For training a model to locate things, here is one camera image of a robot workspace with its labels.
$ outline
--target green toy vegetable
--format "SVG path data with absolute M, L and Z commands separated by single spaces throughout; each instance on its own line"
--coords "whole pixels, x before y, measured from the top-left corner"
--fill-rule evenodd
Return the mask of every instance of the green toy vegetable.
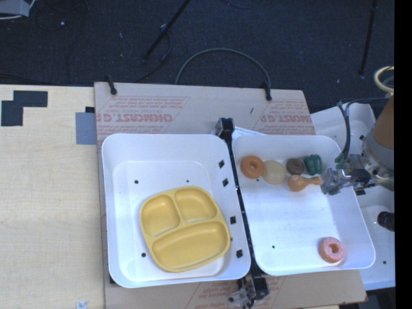
M 318 154 L 311 154 L 305 157 L 303 162 L 309 175 L 322 173 L 322 159 Z

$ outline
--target pink frosted donut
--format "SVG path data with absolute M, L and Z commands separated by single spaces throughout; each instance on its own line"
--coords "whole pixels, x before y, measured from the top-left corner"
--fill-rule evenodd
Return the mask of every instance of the pink frosted donut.
M 343 259 L 345 249 L 338 239 L 326 237 L 319 243 L 319 254 L 326 262 L 335 263 Z

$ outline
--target black floor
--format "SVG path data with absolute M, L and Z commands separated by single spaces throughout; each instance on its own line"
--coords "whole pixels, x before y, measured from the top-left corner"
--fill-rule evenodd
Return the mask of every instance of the black floor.
M 37 0 L 28 17 L 3 14 L 0 83 L 266 82 L 302 90 L 311 113 L 384 96 L 373 73 L 395 63 L 395 0 L 185 1 Z

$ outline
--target orange donut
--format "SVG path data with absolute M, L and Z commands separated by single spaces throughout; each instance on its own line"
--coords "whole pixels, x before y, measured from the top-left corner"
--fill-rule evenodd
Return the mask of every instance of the orange donut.
M 266 170 L 265 163 L 257 156 L 244 157 L 240 163 L 240 170 L 247 178 L 258 178 Z
M 326 237 L 319 243 L 319 254 L 326 262 L 335 263 L 343 259 L 345 249 L 340 240 Z

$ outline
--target yellow plate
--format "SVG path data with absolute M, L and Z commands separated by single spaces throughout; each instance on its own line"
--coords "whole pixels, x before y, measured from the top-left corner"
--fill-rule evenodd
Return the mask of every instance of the yellow plate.
M 200 267 L 229 249 L 223 215 L 200 187 L 178 187 L 151 196 L 140 207 L 139 219 L 154 261 L 166 271 Z

